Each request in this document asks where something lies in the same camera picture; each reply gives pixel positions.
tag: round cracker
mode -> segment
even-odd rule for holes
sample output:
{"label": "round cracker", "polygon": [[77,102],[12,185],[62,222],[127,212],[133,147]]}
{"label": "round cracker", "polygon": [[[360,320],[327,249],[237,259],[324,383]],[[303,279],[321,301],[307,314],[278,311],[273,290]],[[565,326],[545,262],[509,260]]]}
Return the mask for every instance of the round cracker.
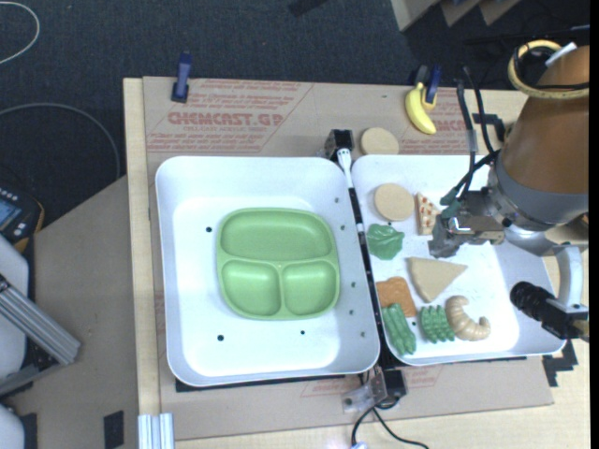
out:
{"label": "round cracker", "polygon": [[397,154],[400,142],[385,128],[375,126],[369,128],[360,139],[360,146],[365,154]]}
{"label": "round cracker", "polygon": [[414,198],[403,186],[385,183],[374,192],[374,206],[389,221],[407,220],[414,211]]}

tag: white cable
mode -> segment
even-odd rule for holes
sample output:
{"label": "white cable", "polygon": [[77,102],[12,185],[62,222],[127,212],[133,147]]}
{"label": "white cable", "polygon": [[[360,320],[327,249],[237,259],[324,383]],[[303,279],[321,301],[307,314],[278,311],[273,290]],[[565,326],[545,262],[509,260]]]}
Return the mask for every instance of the white cable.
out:
{"label": "white cable", "polygon": [[34,18],[34,20],[36,21],[36,34],[35,34],[34,38],[27,44],[26,47],[17,51],[14,55],[11,55],[8,58],[5,58],[4,60],[0,60],[0,65],[2,65],[7,62],[10,62],[11,60],[14,60],[15,58],[17,58],[20,55],[23,55],[26,51],[28,51],[31,47],[34,46],[34,44],[37,42],[37,38],[39,37],[40,25],[39,25],[39,18],[37,17],[36,13],[31,8],[29,8],[27,5],[23,5],[23,4],[20,4],[17,2],[0,2],[0,5],[8,5],[8,6],[22,8],[22,9],[28,11],[31,14],[31,16]]}

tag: black electronic device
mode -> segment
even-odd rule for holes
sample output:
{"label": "black electronic device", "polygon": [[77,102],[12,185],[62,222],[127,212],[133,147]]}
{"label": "black electronic device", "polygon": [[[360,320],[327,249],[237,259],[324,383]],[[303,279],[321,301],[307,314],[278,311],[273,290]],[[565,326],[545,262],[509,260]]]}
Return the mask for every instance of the black electronic device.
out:
{"label": "black electronic device", "polygon": [[0,235],[22,252],[43,219],[44,209],[35,198],[0,181]]}

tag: green divided plate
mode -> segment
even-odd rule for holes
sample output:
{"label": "green divided plate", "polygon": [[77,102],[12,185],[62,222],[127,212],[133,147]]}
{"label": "green divided plate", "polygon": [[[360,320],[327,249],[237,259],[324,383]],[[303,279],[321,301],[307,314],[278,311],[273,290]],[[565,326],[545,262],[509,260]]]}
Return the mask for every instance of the green divided plate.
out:
{"label": "green divided plate", "polygon": [[218,229],[216,266],[226,303],[249,318],[316,317],[339,297],[335,239],[327,223],[309,211],[229,213]]}

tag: dark carpet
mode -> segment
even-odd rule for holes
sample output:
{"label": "dark carpet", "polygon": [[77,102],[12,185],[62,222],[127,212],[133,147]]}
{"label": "dark carpet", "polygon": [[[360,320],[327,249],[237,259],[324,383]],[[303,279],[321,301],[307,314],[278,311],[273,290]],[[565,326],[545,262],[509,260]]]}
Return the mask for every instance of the dark carpet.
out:
{"label": "dark carpet", "polygon": [[[173,76],[181,50],[193,77],[408,84],[438,63],[444,85],[463,64],[481,88],[510,88],[514,46],[590,22],[590,0],[523,0],[491,26],[477,8],[449,28],[432,7],[400,32],[390,0],[0,0],[39,17],[37,43],[0,65],[0,180],[15,181],[44,205],[51,223],[124,173],[123,78]],[[0,60],[35,32],[22,8],[0,6]],[[505,36],[523,35],[518,38]],[[469,45],[473,38],[494,41]],[[589,42],[589,33],[569,39]],[[53,103],[84,111],[115,141],[121,168],[85,115],[19,105]]]}

